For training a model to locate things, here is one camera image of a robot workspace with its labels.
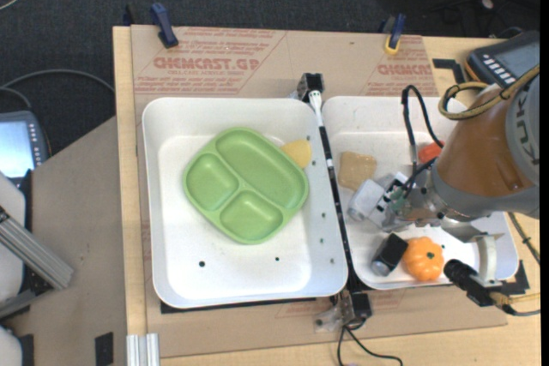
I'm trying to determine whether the orange toy pumpkin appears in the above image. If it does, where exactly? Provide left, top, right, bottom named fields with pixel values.
left=401, top=236, right=445, bottom=283

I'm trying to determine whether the white plastic tray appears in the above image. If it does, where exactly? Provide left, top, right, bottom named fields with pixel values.
left=320, top=95, right=521, bottom=291
left=141, top=96, right=349, bottom=309

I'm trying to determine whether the brown cardboard board, red print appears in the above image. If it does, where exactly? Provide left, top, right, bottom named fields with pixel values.
left=130, top=24, right=510, bottom=359

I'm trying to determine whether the orange-red toy piece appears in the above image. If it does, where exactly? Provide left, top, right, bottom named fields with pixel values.
left=417, top=141, right=445, bottom=165

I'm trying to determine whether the thin black and white rod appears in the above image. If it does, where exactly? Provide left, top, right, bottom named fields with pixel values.
left=308, top=89, right=358, bottom=293

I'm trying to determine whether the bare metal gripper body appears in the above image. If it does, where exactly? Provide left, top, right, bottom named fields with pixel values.
left=387, top=183, right=456, bottom=233

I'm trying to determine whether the black can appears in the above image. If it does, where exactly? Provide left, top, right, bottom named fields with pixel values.
left=370, top=232, right=410, bottom=277

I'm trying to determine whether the green divided plate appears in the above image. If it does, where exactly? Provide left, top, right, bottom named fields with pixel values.
left=182, top=126, right=311, bottom=246

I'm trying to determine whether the black cylinder on white bracket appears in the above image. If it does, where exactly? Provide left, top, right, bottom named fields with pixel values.
left=443, top=233, right=504, bottom=308

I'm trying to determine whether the tan toy bread slice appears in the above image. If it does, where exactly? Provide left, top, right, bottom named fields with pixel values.
left=337, top=150, right=378, bottom=191

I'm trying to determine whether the pale yellow toy slice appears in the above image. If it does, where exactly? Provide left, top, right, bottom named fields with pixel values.
left=280, top=138, right=313, bottom=170

